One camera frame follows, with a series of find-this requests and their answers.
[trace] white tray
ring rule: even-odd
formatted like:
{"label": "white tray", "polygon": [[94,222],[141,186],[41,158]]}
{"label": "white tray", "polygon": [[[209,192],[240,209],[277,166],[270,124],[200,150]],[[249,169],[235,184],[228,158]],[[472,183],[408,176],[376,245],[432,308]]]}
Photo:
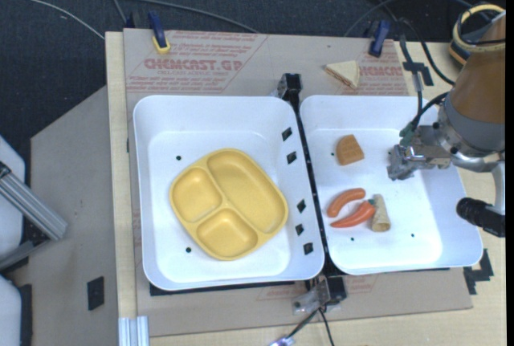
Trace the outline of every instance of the white tray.
{"label": "white tray", "polygon": [[[417,171],[404,181],[388,178],[388,152],[416,109],[417,100],[410,96],[310,96],[301,104],[328,252],[348,274],[470,266],[482,256],[478,229],[455,212],[465,193],[454,166]],[[421,124],[436,117],[437,109],[431,108]],[[333,153],[339,139],[349,134],[357,138],[365,159],[341,166]],[[368,224],[348,229],[329,225],[334,219],[326,216],[328,204],[354,187],[363,187],[366,198],[382,194],[392,223],[389,231],[373,232]],[[348,205],[338,218],[352,209]]]}
{"label": "white tray", "polygon": [[[134,108],[133,124],[143,267],[153,285],[176,291],[306,280],[319,274],[324,251],[296,116],[288,104],[272,97],[147,96]],[[283,140],[288,128],[292,134]],[[233,261],[203,252],[168,199],[169,187],[183,169],[223,148],[252,157],[282,191],[289,208],[288,221],[275,237]],[[293,152],[296,159],[289,164],[287,156]],[[305,208],[300,212],[301,202]],[[312,251],[305,254],[309,247]]]}

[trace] toy sausage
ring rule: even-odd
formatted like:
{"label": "toy sausage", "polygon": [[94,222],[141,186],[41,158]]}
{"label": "toy sausage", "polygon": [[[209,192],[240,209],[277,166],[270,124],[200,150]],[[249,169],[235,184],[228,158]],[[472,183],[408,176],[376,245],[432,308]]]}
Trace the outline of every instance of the toy sausage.
{"label": "toy sausage", "polygon": [[362,188],[349,189],[338,195],[327,208],[327,216],[335,218],[344,205],[357,199],[363,199],[366,195],[365,190]]}
{"label": "toy sausage", "polygon": [[347,216],[346,218],[339,219],[338,221],[332,222],[332,227],[351,227],[367,221],[375,213],[375,207],[369,203],[369,201],[363,201],[357,210]]}

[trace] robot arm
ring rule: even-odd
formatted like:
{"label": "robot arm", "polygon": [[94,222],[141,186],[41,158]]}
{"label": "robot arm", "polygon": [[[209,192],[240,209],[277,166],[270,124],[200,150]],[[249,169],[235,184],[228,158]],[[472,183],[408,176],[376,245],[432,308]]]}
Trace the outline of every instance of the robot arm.
{"label": "robot arm", "polygon": [[[479,43],[463,42],[459,25],[480,10],[496,10],[498,16]],[[471,52],[447,94],[431,101],[440,104],[431,126],[418,126],[416,116],[402,131],[401,142],[390,152],[390,179],[404,180],[419,169],[445,169],[449,165],[477,173],[493,174],[495,205],[464,198],[459,215],[487,232],[505,236],[505,35],[506,12],[497,6],[477,6],[464,13],[454,29],[454,40]],[[491,157],[500,158],[492,161]]]}

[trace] yellow plastic plate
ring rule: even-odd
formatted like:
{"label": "yellow plastic plate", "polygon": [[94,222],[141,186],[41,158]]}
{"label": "yellow plastic plate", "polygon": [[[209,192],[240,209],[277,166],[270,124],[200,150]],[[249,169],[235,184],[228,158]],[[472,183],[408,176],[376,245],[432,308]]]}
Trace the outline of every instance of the yellow plastic plate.
{"label": "yellow plastic plate", "polygon": [[238,149],[219,149],[187,167],[169,188],[169,201],[195,242],[220,260],[258,249],[288,219],[283,194]]}

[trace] blue clamp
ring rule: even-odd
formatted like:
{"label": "blue clamp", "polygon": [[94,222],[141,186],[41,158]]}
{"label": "blue clamp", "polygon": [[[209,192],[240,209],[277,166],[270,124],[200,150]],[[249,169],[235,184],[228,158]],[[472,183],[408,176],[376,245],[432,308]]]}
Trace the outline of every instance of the blue clamp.
{"label": "blue clamp", "polygon": [[378,28],[375,31],[375,39],[369,45],[368,53],[372,56],[376,56],[377,58],[382,53],[382,47],[384,46],[384,41],[391,30],[391,24],[388,21],[380,21],[378,24]]}
{"label": "blue clamp", "polygon": [[162,27],[162,23],[157,12],[151,10],[148,13],[148,19],[150,21],[150,27],[153,29],[153,45],[160,54],[167,54],[171,50],[171,45],[169,44],[169,40],[166,38],[164,27]]}

